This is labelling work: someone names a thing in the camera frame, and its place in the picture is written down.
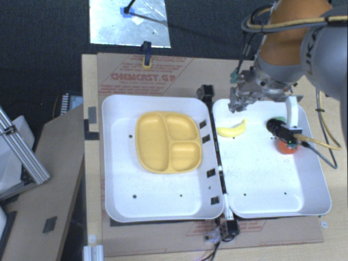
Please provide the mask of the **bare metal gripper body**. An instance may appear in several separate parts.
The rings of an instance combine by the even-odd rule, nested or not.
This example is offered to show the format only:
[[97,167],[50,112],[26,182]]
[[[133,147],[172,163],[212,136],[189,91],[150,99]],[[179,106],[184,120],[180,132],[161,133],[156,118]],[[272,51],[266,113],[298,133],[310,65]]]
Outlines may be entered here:
[[262,70],[243,70],[237,77],[236,96],[242,101],[269,98],[278,101],[285,95],[285,83],[271,78]]

